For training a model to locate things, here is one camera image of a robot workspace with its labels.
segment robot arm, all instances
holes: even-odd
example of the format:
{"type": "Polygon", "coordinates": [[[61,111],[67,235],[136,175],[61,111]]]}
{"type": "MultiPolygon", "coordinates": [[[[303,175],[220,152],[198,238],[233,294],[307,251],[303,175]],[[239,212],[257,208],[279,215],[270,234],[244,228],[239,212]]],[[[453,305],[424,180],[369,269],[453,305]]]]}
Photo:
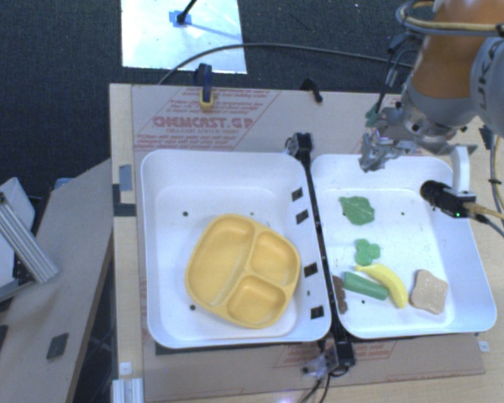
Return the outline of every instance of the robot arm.
{"type": "MultiPolygon", "coordinates": [[[[398,19],[405,18],[402,7],[398,19]]],[[[445,29],[405,25],[425,36],[401,101],[367,116],[364,171],[419,147],[451,154],[449,141],[476,115],[504,138],[504,0],[444,0],[431,25],[445,29]]]]}

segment yellow plate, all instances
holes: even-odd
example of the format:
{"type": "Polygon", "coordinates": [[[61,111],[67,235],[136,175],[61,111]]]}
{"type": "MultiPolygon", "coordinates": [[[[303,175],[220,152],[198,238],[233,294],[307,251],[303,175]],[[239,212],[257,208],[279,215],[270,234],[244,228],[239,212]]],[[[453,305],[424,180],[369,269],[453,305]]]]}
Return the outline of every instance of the yellow plate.
{"type": "Polygon", "coordinates": [[[270,228],[240,215],[215,218],[186,267],[185,284],[200,306],[249,328],[274,324],[301,272],[295,247],[270,228]]]}

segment wire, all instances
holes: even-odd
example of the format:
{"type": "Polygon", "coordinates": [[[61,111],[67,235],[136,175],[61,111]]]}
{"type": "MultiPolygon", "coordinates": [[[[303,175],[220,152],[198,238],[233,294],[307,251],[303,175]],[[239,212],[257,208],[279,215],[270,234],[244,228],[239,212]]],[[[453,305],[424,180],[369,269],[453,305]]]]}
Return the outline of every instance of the wire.
{"type": "MultiPolygon", "coordinates": [[[[494,148],[491,148],[491,158],[492,158],[492,164],[491,164],[491,180],[492,181],[495,181],[496,180],[496,163],[498,161],[498,154],[497,154],[497,150],[498,150],[498,145],[500,144],[501,142],[501,137],[500,136],[496,136],[496,142],[495,142],[495,146],[494,148]]],[[[504,199],[502,198],[502,194],[499,190],[499,186],[497,184],[492,184],[492,187],[495,188],[495,192],[496,192],[496,199],[498,200],[498,203],[499,205],[497,206],[497,209],[498,209],[498,212],[500,212],[500,207],[502,207],[502,209],[504,210],[504,199]]]]}
{"type": "Polygon", "coordinates": [[[483,35],[501,36],[504,35],[504,24],[471,24],[471,23],[451,23],[424,21],[423,19],[411,16],[413,8],[432,6],[430,0],[411,0],[403,3],[396,10],[396,19],[404,27],[422,34],[453,34],[453,35],[483,35]]]}
{"type": "Polygon", "coordinates": [[[308,394],[306,394],[302,400],[301,400],[301,403],[306,403],[307,401],[310,400],[310,398],[315,394],[315,392],[318,390],[319,388],[319,385],[321,384],[321,380],[318,379],[316,381],[316,384],[313,386],[313,388],[308,392],[308,394]]]}
{"type": "Polygon", "coordinates": [[[319,400],[318,403],[323,403],[325,401],[325,397],[327,397],[329,385],[330,385],[330,375],[327,376],[327,382],[325,383],[325,389],[323,390],[323,395],[321,396],[321,399],[319,400]]]}
{"type": "Polygon", "coordinates": [[[386,62],[386,75],[385,75],[385,81],[381,84],[381,90],[379,91],[379,99],[377,100],[377,104],[375,105],[375,113],[379,113],[381,110],[381,105],[383,103],[383,100],[385,99],[386,95],[386,87],[387,87],[387,82],[388,82],[388,74],[390,73],[390,64],[392,62],[392,57],[394,56],[393,53],[390,53],[388,56],[388,60],[386,62]]]}
{"type": "Polygon", "coordinates": [[[492,222],[488,218],[484,217],[483,215],[479,215],[478,217],[476,217],[476,220],[483,224],[487,224],[504,238],[504,232],[501,230],[501,228],[498,227],[494,222],[492,222]]]}
{"type": "Polygon", "coordinates": [[[340,377],[344,376],[344,374],[346,374],[347,372],[349,372],[349,367],[343,368],[342,371],[339,372],[339,373],[338,373],[338,368],[336,368],[335,370],[333,370],[332,372],[330,372],[330,375],[333,378],[340,378],[340,377]]]}
{"type": "Polygon", "coordinates": [[[99,351],[99,349],[102,348],[103,344],[114,333],[114,328],[115,328],[115,325],[112,325],[110,327],[110,330],[107,332],[107,334],[105,334],[101,339],[98,340],[98,342],[95,345],[95,348],[92,349],[92,351],[84,358],[84,361],[82,362],[83,365],[87,364],[87,362],[93,357],[93,355],[95,355],[99,351]]]}
{"type": "Polygon", "coordinates": [[[466,201],[465,203],[463,203],[463,207],[470,213],[473,213],[474,215],[491,215],[492,217],[497,217],[504,221],[503,213],[493,211],[492,209],[488,209],[487,207],[484,207],[477,203],[466,201]]]}
{"type": "MultiPolygon", "coordinates": [[[[332,374],[327,375],[327,381],[325,382],[325,389],[323,390],[323,394],[321,395],[321,399],[319,399],[318,403],[323,403],[325,401],[325,398],[327,397],[328,393],[328,387],[330,386],[330,378],[333,376],[332,374]]],[[[313,388],[306,394],[303,399],[301,400],[300,403],[306,403],[309,401],[313,395],[318,391],[319,386],[321,385],[323,381],[321,379],[318,379],[316,384],[313,386],[313,388]]]]}
{"type": "Polygon", "coordinates": [[[92,398],[87,403],[93,403],[97,397],[104,394],[106,388],[108,387],[108,381],[112,378],[112,366],[108,367],[104,376],[102,377],[102,381],[99,383],[98,387],[92,394],[92,398]]]}
{"type": "MultiPolygon", "coordinates": [[[[362,60],[370,60],[370,61],[377,61],[380,63],[385,63],[387,62],[387,59],[381,58],[381,57],[374,57],[372,55],[362,55],[362,54],[356,54],[353,52],[345,52],[342,50],[328,50],[324,48],[315,48],[311,46],[302,46],[299,44],[281,44],[281,43],[249,43],[249,44],[227,44],[225,46],[219,46],[217,48],[212,48],[210,50],[205,50],[203,52],[200,52],[199,54],[193,55],[190,58],[187,58],[186,60],[182,61],[180,64],[178,64],[176,67],[171,69],[166,75],[164,75],[159,82],[157,82],[157,85],[161,85],[165,83],[168,78],[170,78],[174,73],[176,73],[179,69],[181,69],[184,65],[187,65],[188,63],[197,60],[198,58],[202,58],[205,55],[209,54],[214,54],[216,52],[221,52],[224,50],[235,50],[239,48],[282,48],[286,50],[304,50],[306,52],[316,52],[319,54],[329,54],[329,55],[337,55],[337,56],[343,56],[343,57],[349,57],[349,58],[360,58],[362,60]]],[[[404,67],[411,67],[410,65],[407,64],[400,64],[404,67]]]]}
{"type": "Polygon", "coordinates": [[[406,54],[417,54],[419,50],[403,50],[402,52],[399,53],[399,55],[396,57],[396,61],[394,61],[394,65],[392,66],[392,69],[396,69],[400,65],[400,60],[402,57],[406,54]]]}

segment toy bread slice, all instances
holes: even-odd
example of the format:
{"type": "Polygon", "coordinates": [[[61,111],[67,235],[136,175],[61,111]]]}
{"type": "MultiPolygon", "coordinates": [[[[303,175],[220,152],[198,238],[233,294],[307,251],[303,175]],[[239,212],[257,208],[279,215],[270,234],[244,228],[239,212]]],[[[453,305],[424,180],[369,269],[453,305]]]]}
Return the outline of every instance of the toy bread slice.
{"type": "Polygon", "coordinates": [[[444,310],[448,284],[427,270],[419,270],[411,293],[411,304],[438,315],[444,310]]]}

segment toy banana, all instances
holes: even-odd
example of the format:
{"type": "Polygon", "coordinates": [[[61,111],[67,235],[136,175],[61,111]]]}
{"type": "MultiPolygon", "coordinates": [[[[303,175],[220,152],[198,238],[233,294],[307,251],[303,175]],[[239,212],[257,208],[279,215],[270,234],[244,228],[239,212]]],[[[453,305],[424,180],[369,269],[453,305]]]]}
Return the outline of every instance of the toy banana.
{"type": "Polygon", "coordinates": [[[388,267],[383,264],[372,264],[366,266],[357,265],[354,268],[359,272],[365,272],[388,288],[388,292],[397,307],[403,308],[407,305],[409,299],[407,288],[405,288],[399,276],[388,267]]]}

